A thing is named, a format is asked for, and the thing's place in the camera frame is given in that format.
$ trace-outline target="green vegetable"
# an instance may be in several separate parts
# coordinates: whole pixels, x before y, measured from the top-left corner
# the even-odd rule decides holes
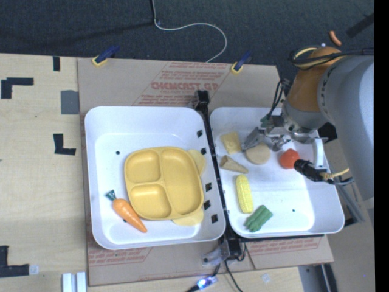
[[[263,224],[265,224],[272,216],[273,213],[266,206],[259,206],[252,215],[247,217],[244,226],[250,232],[259,231]]]

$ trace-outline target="red tomato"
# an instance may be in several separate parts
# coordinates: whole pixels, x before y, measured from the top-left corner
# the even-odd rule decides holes
[[[292,169],[296,160],[299,159],[298,152],[290,148],[280,156],[280,164],[286,169]]]

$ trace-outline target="cardboard box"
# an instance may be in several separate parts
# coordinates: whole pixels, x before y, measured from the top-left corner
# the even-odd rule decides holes
[[[89,285],[136,282],[211,274],[202,256],[219,241],[110,251],[93,239],[89,208],[84,117],[96,106],[188,106],[197,90],[207,90],[209,111],[222,107],[270,107],[279,81],[275,66],[245,65],[240,74],[230,64],[109,59],[95,67],[78,59],[81,143],[86,206]],[[247,242],[248,256],[232,271],[269,269],[333,261],[327,237]]]

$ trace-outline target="table surface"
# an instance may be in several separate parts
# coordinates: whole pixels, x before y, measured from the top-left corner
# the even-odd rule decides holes
[[[61,115],[60,92],[78,91],[77,59],[0,54],[0,79],[33,77],[0,100],[0,245],[9,246],[8,265],[38,265],[39,273],[0,279],[0,291],[61,291],[61,275],[87,272],[86,226],[80,148],[80,116]],[[53,134],[76,154],[55,155]],[[270,281],[265,282],[267,274]],[[247,291],[303,291],[297,267],[233,274]],[[112,285],[110,291],[185,291],[200,277]],[[228,274],[207,291],[236,291]],[[107,286],[88,287],[107,291]]]

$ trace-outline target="yellow plate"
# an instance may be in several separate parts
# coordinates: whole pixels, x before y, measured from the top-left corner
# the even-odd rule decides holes
[[[187,151],[154,147],[131,153],[124,166],[128,198],[149,220],[173,220],[197,212],[203,202],[198,167]]]

